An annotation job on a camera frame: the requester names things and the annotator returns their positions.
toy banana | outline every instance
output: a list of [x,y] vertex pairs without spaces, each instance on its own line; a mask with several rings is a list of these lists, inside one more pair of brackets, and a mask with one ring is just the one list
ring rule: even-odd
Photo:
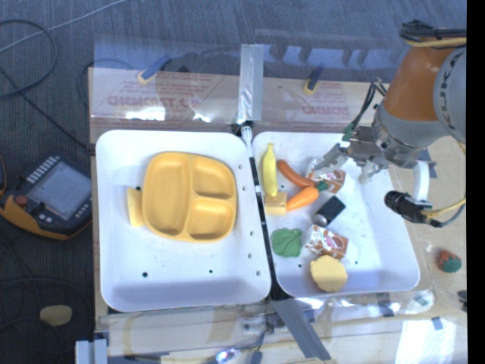
[[268,150],[263,156],[261,163],[263,169],[264,191],[270,196],[276,196],[278,193],[278,182],[276,179],[276,157],[274,156],[273,143],[268,143]]

yellow divided plate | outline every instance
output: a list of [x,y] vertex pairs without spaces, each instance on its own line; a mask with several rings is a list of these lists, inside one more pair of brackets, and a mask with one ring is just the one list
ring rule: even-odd
[[163,152],[149,163],[142,190],[127,194],[130,222],[174,240],[221,240],[236,220],[236,181],[222,162]]

gray carpet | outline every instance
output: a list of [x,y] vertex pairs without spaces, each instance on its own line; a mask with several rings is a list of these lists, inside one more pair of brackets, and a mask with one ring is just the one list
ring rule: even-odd
[[[99,39],[195,42],[229,50],[242,43],[264,43],[271,47],[265,74],[297,78],[308,75],[313,62],[301,55],[292,61],[289,55],[292,47],[305,45],[307,51],[326,49],[336,55],[325,70],[326,80],[370,82],[380,77],[390,82],[405,51],[399,38],[402,23],[419,19],[436,27],[467,26],[467,0],[127,0],[90,14],[116,1],[0,0],[0,20],[30,20],[52,28],[58,56],[50,74],[23,96],[0,98],[0,156],[8,185],[49,152],[64,153],[89,170],[83,69],[97,58],[142,62],[129,48],[102,48]],[[37,30],[26,23],[0,25],[0,67],[10,77],[0,74],[0,96],[15,88],[12,81],[28,85],[49,68],[53,54],[45,35],[5,49]],[[196,61],[188,55],[183,62]],[[197,70],[238,74],[238,66],[230,53],[221,52]],[[53,278],[73,285],[92,302],[91,233],[89,227],[65,242],[48,240],[1,219],[0,281]],[[19,267],[14,253],[26,268]],[[64,302],[74,308],[73,321],[61,330],[62,336],[35,322],[15,321],[37,317],[39,298],[44,306]],[[74,341],[89,336],[89,310],[72,288],[46,282],[0,286],[0,309],[0,324],[5,326],[0,329],[0,363],[73,363]],[[59,350],[68,352],[45,354]]]

white tray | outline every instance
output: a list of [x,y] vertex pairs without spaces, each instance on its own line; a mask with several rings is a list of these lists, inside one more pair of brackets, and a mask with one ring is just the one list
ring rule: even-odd
[[[261,180],[261,158],[274,143],[277,159],[286,159],[300,174],[312,158],[323,158],[335,143],[343,143],[340,133],[284,133],[264,132],[253,140],[255,160]],[[346,205],[328,229],[348,237],[358,247],[356,264],[343,259],[348,273],[346,285],[338,293],[325,293],[318,289],[310,274],[310,261],[315,254],[302,249],[299,257],[282,257],[273,253],[277,280],[293,297],[327,297],[355,293],[376,293],[411,290],[420,277],[418,262],[409,239],[403,218],[384,205],[384,196],[393,185],[388,171],[375,174],[371,182],[361,185],[361,169],[349,159],[342,167],[346,171],[344,187],[336,196]],[[299,188],[278,172],[281,191],[292,196]],[[312,215],[333,194],[321,192],[320,198],[310,206],[287,215],[266,215],[268,233],[281,228],[306,231]]]
[[[232,232],[214,243],[167,239],[132,227],[127,188],[143,184],[163,151],[221,160],[236,178]],[[112,130],[96,144],[101,292],[120,312],[248,304],[271,287],[268,259],[246,146],[229,133]]]

snack package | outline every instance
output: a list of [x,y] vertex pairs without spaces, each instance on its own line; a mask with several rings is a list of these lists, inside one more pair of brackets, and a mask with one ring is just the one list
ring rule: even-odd
[[346,180],[346,173],[344,170],[333,170],[330,173],[319,173],[315,170],[315,166],[321,162],[321,159],[315,158],[308,163],[305,176],[315,182],[323,181],[328,185],[327,191],[335,194],[342,189]]
[[357,262],[358,249],[347,237],[336,234],[324,227],[311,225],[302,235],[302,246],[317,255],[328,255],[350,263]]

